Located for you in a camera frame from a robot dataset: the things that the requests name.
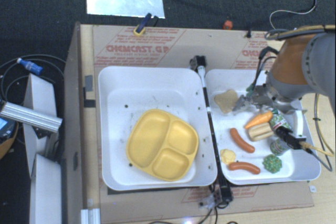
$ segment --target black floor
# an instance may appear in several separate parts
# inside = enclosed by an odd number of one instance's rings
[[[313,0],[163,0],[166,19],[158,27],[221,29],[227,19],[234,29],[269,30],[269,15],[278,9],[309,10]],[[73,26],[86,24],[136,25],[140,19],[94,16],[86,13],[86,0],[0,0],[0,66],[27,54],[49,54],[66,59]],[[335,0],[318,0],[317,8],[308,15],[277,14],[276,27],[335,24]],[[46,68],[56,81],[58,75]],[[12,70],[4,87],[22,76]],[[11,87],[8,99],[20,102],[24,81]],[[0,160],[0,224],[28,223],[29,175],[24,145],[16,141],[14,151]]]

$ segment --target yellow and blue clamp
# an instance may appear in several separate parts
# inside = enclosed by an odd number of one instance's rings
[[[148,24],[148,22],[150,21],[151,18],[152,18],[152,14],[147,13],[147,15],[141,21],[141,23],[138,24],[137,27],[133,30],[133,33],[137,37],[140,37],[145,32],[145,26]]]

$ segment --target gray sleeve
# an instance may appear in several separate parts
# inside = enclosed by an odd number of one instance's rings
[[[302,71],[314,92],[329,97],[335,115],[335,34],[318,34],[309,41]]]

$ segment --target orange round object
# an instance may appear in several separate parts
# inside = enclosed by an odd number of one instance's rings
[[[233,27],[233,24],[230,20],[226,20],[225,23],[223,24],[224,30],[231,30],[232,27]]]

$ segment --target orange object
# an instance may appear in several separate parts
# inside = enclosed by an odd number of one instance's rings
[[[240,170],[240,169],[246,170],[255,175],[260,174],[260,168],[252,163],[245,163],[245,162],[230,163],[228,168],[229,170]]]
[[[230,129],[230,135],[233,138],[233,140],[237,143],[239,147],[241,147],[243,150],[245,150],[248,153],[253,153],[256,149],[251,146],[250,144],[246,143],[244,139],[239,135],[236,128]]]
[[[252,126],[261,124],[261,123],[265,123],[265,122],[269,122],[273,117],[273,113],[272,111],[267,111],[263,114],[258,114],[256,115],[252,120],[250,120],[245,126],[245,129],[249,129]]]
[[[224,30],[231,30],[232,27],[233,27],[233,23],[230,20],[226,20],[225,23],[223,24]]]

